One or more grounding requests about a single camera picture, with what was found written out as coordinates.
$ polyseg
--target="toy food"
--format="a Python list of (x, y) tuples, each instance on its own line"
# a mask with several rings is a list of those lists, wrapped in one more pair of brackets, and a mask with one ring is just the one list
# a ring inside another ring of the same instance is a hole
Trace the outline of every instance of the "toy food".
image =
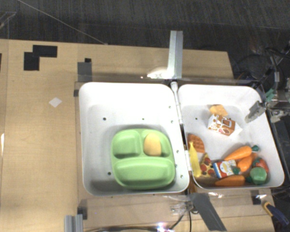
[(199, 153), (205, 153), (204, 143), (201, 138), (191, 133), (188, 134), (188, 149), (190, 149), (190, 142), (193, 143), (193, 147)]
[(200, 169), (202, 171), (202, 177), (207, 178), (216, 177), (212, 161), (208, 157), (207, 153), (205, 153), (203, 156), (203, 159), (200, 164)]
[(266, 181), (267, 173), (262, 167), (255, 167), (250, 171), (252, 182), (256, 185), (264, 184)]
[(244, 157), (237, 163), (237, 167), (242, 172), (247, 171), (251, 167), (253, 160), (256, 158), (256, 155), (256, 153), (251, 153), (249, 156)]
[(213, 164), (215, 173), (219, 179), (233, 175), (233, 168), (236, 168), (235, 160), (219, 161)]
[(193, 176), (198, 178), (202, 175), (202, 172), (200, 169), (198, 153), (195, 150), (195, 148), (193, 147), (193, 142), (189, 142), (189, 156), (190, 156)]
[(236, 151), (229, 154), (227, 157), (225, 157), (225, 160), (238, 160), (247, 156), (250, 156), (252, 151), (258, 151), (258, 146), (253, 146), (252, 148), (249, 146), (243, 146), (237, 149)]
[(269, 173), (269, 167), (267, 166), (265, 160), (263, 160), (262, 158), (258, 157), (256, 158), (253, 163), (252, 163), (252, 167), (262, 167), (265, 169), (266, 173)]
[(215, 182), (218, 187), (238, 187), (245, 184), (245, 177), (242, 175), (231, 175)]
[(219, 132), (223, 135), (230, 136), (231, 134), (239, 134), (242, 128), (231, 119), (218, 114), (213, 114), (208, 120), (208, 129)]
[(161, 143), (159, 137), (154, 133), (149, 133), (144, 139), (144, 153), (148, 156), (161, 156)]
[(211, 106), (209, 111), (212, 114), (218, 114), (218, 115), (221, 115), (223, 117), (226, 117), (228, 115), (228, 112), (224, 109), (223, 105), (213, 105), (213, 106)]

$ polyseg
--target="cable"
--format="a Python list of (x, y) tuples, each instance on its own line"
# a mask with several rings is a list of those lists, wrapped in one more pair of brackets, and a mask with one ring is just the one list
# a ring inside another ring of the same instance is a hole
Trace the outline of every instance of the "cable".
[(245, 57), (242, 57), (241, 59), (238, 60), (237, 64), (240, 64), (241, 62), (243, 62), (244, 60), (246, 60), (247, 58), (266, 58), (266, 56), (264, 55), (259, 55), (259, 54), (255, 54), (255, 53), (252, 53), (252, 54), (249, 54)]
[(282, 53), (282, 52), (278, 51), (278, 50), (277, 50), (277, 49), (275, 49), (275, 48), (272, 48), (272, 47), (267, 47), (267, 48), (266, 48), (266, 50), (268, 50), (268, 51), (271, 51), (272, 53), (274, 53), (275, 55), (277, 55), (277, 56), (279, 56), (279, 57), (282, 57), (282, 58), (287, 58), (287, 59), (289, 59), (289, 60), (290, 60), (290, 56), (289, 56), (289, 55), (287, 55), (287, 54), (284, 54), (284, 53)]
[(28, 7), (32, 8), (32, 9), (34, 9), (34, 10), (40, 12), (40, 13), (42, 13), (42, 14), (44, 14), (44, 15), (49, 16), (50, 18), (52, 18), (52, 19), (54, 19), (54, 20), (56, 20), (56, 21), (58, 21), (58, 22), (60, 22), (60, 23), (62, 23), (62, 24), (64, 24), (64, 25), (66, 25), (67, 27), (69, 27), (69, 28), (71, 28), (71, 29), (73, 29), (73, 30), (75, 30), (75, 31), (77, 31), (77, 32), (79, 32), (79, 33), (82, 33), (82, 34), (84, 34), (84, 35), (86, 35), (86, 36), (88, 36), (88, 37), (90, 37), (90, 38), (92, 38), (92, 39), (94, 39), (94, 40), (100, 42), (101, 44), (107, 44), (107, 43), (104, 43), (104, 42), (98, 40), (97, 38), (95, 38), (95, 37), (93, 37), (93, 36), (91, 36), (91, 35), (89, 35), (89, 34), (83, 32), (83, 31), (81, 31), (81, 30), (79, 30), (79, 29), (77, 29), (77, 28), (75, 28), (75, 27), (70, 26), (69, 24), (65, 23), (64, 21), (61, 21), (60, 19), (57, 19), (56, 17), (53, 17), (52, 15), (50, 15), (50, 14), (48, 14), (48, 13), (42, 11), (42, 10), (37, 9), (37, 8), (31, 6), (30, 4), (25, 3), (25, 2), (22, 1), (22, 0), (16, 0), (16, 1), (19, 1), (19, 2), (21, 2), (22, 4), (24, 4), (24, 5), (28, 6)]
[(192, 229), (192, 220), (191, 220), (191, 214), (190, 214), (190, 211), (188, 211), (188, 214), (189, 214), (189, 221), (190, 221), (189, 232), (191, 232), (191, 229)]
[(277, 90), (278, 90), (278, 84), (279, 84), (279, 82), (280, 82), (280, 80), (279, 80), (279, 74), (281, 73), (282, 74), (282, 76), (283, 76), (283, 78), (285, 78), (285, 76), (284, 76), (284, 73), (283, 73), (283, 71), (281, 70), (281, 68), (279, 68), (278, 66), (277, 66), (277, 63), (276, 63), (276, 60), (275, 60), (275, 58), (274, 58), (274, 55), (273, 55), (273, 53), (270, 51), (270, 49), (267, 49), (266, 48), (266, 51), (268, 51), (268, 53), (270, 54), (270, 60), (271, 60), (271, 62), (272, 62), (272, 65), (273, 65), (273, 69), (274, 69), (274, 85), (273, 85), (273, 87), (272, 87), (272, 89), (276, 92)]
[(174, 229), (175, 226), (176, 226), (177, 224), (179, 224), (179, 222), (183, 219), (183, 217), (184, 217), (184, 214), (181, 215), (181, 217), (177, 220), (177, 222), (176, 222), (175, 224), (173, 224), (173, 225), (170, 227), (170, 230)]

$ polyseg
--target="metal bracket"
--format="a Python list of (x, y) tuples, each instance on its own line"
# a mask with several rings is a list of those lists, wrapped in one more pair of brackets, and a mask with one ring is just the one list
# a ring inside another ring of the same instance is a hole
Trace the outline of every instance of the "metal bracket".
[(191, 193), (189, 197), (210, 231), (227, 231), (207, 193)]
[(191, 163), (190, 163), (190, 156), (189, 156), (189, 151), (185, 150), (185, 157), (186, 157), (186, 163), (188, 167), (188, 171), (192, 171)]
[(182, 31), (171, 31), (169, 63), (167, 69), (167, 73), (170, 79), (177, 79), (182, 77), (183, 41), (184, 36)]
[(64, 232), (83, 232), (83, 215), (65, 216)]
[(172, 216), (183, 215), (186, 211), (193, 209), (193, 204), (191, 201), (182, 202), (178, 204), (173, 204), (170, 207)]

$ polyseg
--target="gray floor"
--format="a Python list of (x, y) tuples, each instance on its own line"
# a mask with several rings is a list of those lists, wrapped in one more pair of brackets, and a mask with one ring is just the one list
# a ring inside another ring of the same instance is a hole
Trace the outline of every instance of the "gray floor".
[[(290, 0), (22, 0), (108, 44), (168, 47), (170, 30), (184, 31), (184, 48), (228, 51), (237, 76), (264, 61), (242, 57), (290, 39)], [(17, 0), (0, 0), (0, 16), (16, 16), (0, 38), (96, 43)]]

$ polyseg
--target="food package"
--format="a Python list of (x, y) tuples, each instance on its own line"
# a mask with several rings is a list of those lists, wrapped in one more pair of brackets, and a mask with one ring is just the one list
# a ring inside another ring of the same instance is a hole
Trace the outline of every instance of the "food package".
[(235, 160), (219, 161), (213, 164), (215, 173), (219, 179), (234, 175), (233, 169), (236, 168)]
[(217, 114), (213, 114), (209, 118), (207, 127), (226, 136), (236, 135), (242, 131), (242, 128), (234, 120)]

